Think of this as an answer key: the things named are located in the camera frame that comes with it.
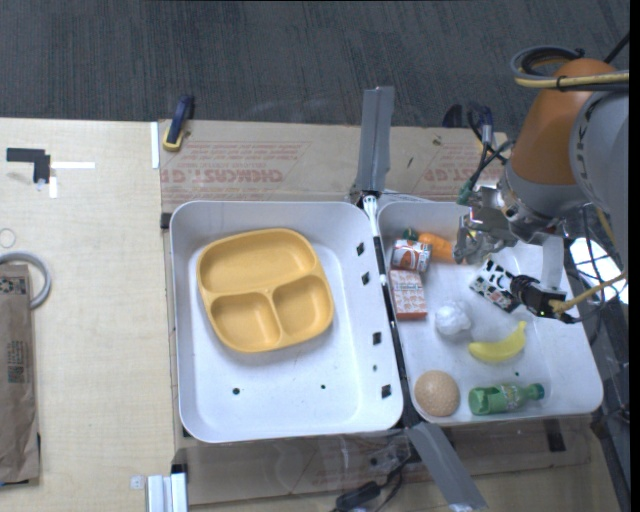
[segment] yellow tool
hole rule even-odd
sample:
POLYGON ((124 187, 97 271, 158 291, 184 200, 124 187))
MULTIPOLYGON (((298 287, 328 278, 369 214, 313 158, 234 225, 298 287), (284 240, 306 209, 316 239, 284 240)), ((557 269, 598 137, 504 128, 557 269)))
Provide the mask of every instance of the yellow tool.
POLYGON ((189 95, 180 96, 178 107, 171 121, 171 125, 164 132, 162 137, 162 147, 166 151, 179 151, 184 136, 183 123, 193 116, 194 97, 189 95))

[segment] white tray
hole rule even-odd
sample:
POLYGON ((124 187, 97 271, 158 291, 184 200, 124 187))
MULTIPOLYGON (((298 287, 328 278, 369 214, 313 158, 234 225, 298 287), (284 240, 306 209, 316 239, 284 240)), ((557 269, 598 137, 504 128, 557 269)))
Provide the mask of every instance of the white tray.
MULTIPOLYGON (((378 227, 387 263, 394 240, 402 238, 407 227, 418 232, 432 232, 455 242, 458 219, 464 213, 466 209, 454 203, 392 202, 382 207, 378 214, 378 227)), ((492 258, 516 275, 540 278, 541 247, 519 243, 512 249, 492 255, 492 258)), ((418 412, 430 422, 455 425, 583 414, 595 410, 602 402, 602 381, 583 326, 538 318, 522 306, 511 314, 502 311, 469 288, 479 267, 432 261, 423 276, 429 314, 424 320, 398 322, 412 400, 418 412), (452 342, 445 339, 435 328, 435 313, 452 300, 464 301, 470 307, 471 334, 477 341, 499 340, 516 328, 518 320, 526 320, 527 342, 523 352, 511 360, 488 364, 469 353, 469 340, 452 342), (415 381, 423 372, 432 369, 449 373, 458 383, 462 400, 452 416, 430 416, 415 401, 415 381), (546 397, 540 402, 530 402, 516 412, 472 415, 467 403, 469 390, 505 381, 524 385, 540 382, 545 387, 546 397)), ((561 289, 570 290, 566 274, 563 274, 561 289)), ((578 314, 575 308, 570 313, 578 314)))
POLYGON ((195 201, 174 212, 170 233, 179 409, 191 435, 223 443, 379 432, 397 423, 403 407, 397 363, 361 210, 340 202, 195 201), (196 261, 214 240, 273 227, 296 230, 314 247, 335 302, 333 322, 299 345, 236 352, 207 319, 196 261), (374 333, 380 333, 375 342, 374 333))

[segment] green bottle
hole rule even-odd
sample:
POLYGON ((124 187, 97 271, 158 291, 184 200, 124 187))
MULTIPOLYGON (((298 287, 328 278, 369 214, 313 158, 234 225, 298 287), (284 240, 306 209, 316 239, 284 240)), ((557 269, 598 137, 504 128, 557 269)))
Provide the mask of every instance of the green bottle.
POLYGON ((517 384, 497 384, 487 388, 473 388, 469 391, 469 408, 473 414, 484 416, 520 409, 529 400, 544 398, 542 384, 527 387, 517 384))

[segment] yellow divided plate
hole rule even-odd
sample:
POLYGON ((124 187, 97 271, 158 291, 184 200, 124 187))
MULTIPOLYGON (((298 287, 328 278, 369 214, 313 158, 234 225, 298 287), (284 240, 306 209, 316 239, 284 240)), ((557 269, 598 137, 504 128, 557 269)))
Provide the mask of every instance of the yellow divided plate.
POLYGON ((220 340, 240 352, 302 343, 333 319, 327 277, 309 241, 290 229, 212 242, 197 265, 204 306, 220 340))

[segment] banana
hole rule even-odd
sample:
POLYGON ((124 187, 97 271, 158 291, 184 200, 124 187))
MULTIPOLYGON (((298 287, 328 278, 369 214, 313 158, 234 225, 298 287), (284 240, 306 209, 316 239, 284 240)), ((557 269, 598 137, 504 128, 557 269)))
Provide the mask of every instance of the banana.
POLYGON ((469 343, 469 352, 474 357, 488 363, 499 363, 517 355, 526 341, 524 328, 527 322, 518 322, 518 327, 509 336, 500 341, 473 341, 469 343))

